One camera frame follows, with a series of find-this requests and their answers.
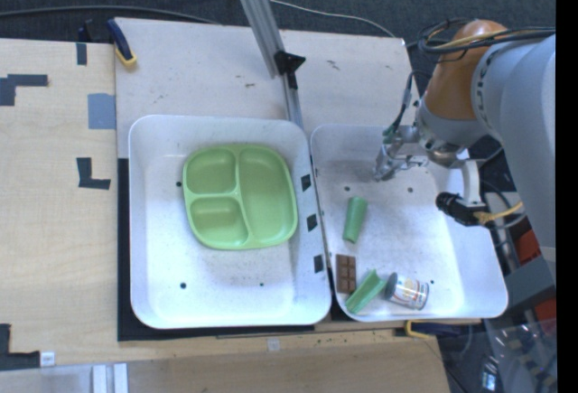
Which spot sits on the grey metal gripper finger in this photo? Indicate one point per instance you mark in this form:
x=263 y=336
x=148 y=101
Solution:
x=381 y=167
x=397 y=167

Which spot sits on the green toy celery stick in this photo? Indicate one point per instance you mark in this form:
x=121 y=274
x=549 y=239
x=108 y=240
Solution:
x=365 y=292
x=354 y=219

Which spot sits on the pale flat board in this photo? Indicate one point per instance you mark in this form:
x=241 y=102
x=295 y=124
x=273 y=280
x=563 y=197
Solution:
x=203 y=75

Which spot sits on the small white printed can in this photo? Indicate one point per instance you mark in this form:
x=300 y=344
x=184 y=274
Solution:
x=408 y=292

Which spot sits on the white plastic tray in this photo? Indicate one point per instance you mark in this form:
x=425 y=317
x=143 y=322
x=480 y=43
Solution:
x=406 y=237
x=226 y=283

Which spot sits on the brown chocolate bar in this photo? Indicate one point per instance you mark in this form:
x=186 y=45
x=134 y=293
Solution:
x=346 y=274

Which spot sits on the black cylinder on white bracket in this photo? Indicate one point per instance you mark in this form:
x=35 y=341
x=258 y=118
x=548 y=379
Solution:
x=460 y=207

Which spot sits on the green divided plate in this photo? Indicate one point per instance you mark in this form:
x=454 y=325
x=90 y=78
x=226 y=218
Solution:
x=264 y=197

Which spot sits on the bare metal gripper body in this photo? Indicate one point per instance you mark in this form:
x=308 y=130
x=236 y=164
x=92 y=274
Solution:
x=413 y=142

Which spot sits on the thin black and white rod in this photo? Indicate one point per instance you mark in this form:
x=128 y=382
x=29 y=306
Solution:
x=319 y=210

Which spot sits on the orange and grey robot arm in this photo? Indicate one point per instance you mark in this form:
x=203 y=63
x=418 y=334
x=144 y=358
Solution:
x=515 y=111

